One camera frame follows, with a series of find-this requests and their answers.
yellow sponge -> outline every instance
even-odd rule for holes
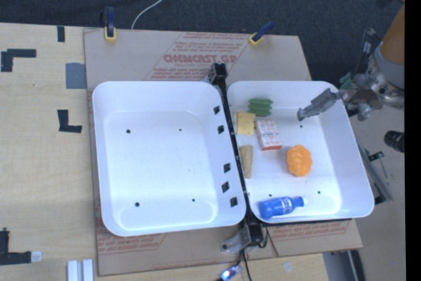
[[[237,113],[237,134],[253,135],[256,114],[239,111]]]

cardboard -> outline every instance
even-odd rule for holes
[[[85,29],[89,133],[95,202],[99,275],[227,263],[237,255],[221,253],[220,243],[237,226],[121,238],[101,220],[95,130],[91,95],[106,81],[206,81],[212,63],[225,63],[227,85],[239,80],[310,80],[301,44],[295,36],[264,36],[257,46],[247,34],[119,30],[104,39],[103,29]],[[264,249],[249,259],[267,259],[361,247],[354,220],[288,224],[268,229]]]

orange object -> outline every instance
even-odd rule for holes
[[[293,146],[287,151],[287,164],[290,173],[302,177],[311,171],[311,152],[302,145]]]

